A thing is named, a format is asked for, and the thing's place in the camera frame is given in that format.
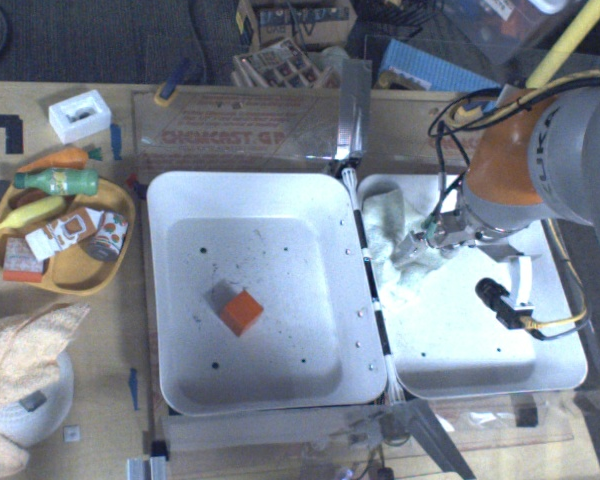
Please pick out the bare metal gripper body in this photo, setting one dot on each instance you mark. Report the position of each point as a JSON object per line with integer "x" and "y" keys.
{"x": 452, "y": 230}

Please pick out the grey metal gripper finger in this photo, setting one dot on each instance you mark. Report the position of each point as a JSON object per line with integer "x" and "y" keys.
{"x": 410, "y": 248}

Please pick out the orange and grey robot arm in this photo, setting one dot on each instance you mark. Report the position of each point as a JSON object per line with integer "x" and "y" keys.
{"x": 555, "y": 163}

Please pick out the pale green cloth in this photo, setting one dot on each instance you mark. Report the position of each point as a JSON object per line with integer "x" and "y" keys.
{"x": 387, "y": 223}

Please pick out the white plastic tray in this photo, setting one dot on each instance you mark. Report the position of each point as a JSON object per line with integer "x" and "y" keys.
{"x": 280, "y": 248}
{"x": 470, "y": 328}

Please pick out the orange cube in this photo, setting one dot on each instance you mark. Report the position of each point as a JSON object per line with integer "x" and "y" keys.
{"x": 241, "y": 313}

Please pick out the brown cardboard board red print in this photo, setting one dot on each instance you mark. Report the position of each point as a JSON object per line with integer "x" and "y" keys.
{"x": 220, "y": 133}

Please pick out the brown cardboard box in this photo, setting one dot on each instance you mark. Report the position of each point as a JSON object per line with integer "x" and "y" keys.
{"x": 325, "y": 25}

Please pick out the white printed can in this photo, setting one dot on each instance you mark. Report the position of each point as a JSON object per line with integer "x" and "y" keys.
{"x": 108, "y": 238}

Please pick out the yellow divided plate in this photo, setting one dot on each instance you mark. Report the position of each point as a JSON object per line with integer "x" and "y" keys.
{"x": 75, "y": 270}

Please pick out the white and orange carton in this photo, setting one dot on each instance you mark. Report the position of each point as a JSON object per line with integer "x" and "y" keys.
{"x": 62, "y": 233}

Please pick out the white foam box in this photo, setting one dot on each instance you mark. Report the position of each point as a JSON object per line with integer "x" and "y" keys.
{"x": 80, "y": 118}

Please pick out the green bottle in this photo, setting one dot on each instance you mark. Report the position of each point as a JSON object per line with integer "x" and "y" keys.
{"x": 60, "y": 182}

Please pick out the orange carrot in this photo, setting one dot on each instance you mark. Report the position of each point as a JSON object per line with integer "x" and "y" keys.
{"x": 62, "y": 158}

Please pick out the yellow banana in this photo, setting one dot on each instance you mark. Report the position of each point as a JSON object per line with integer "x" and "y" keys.
{"x": 32, "y": 211}

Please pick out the orange and white packet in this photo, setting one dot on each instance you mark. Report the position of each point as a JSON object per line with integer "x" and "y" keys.
{"x": 22, "y": 263}

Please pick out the pale yellow towel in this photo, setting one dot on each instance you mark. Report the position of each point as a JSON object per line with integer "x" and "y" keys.
{"x": 15, "y": 338}

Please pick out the black cylinder on white bracket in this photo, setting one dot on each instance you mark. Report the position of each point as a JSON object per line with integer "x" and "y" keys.
{"x": 500, "y": 300}

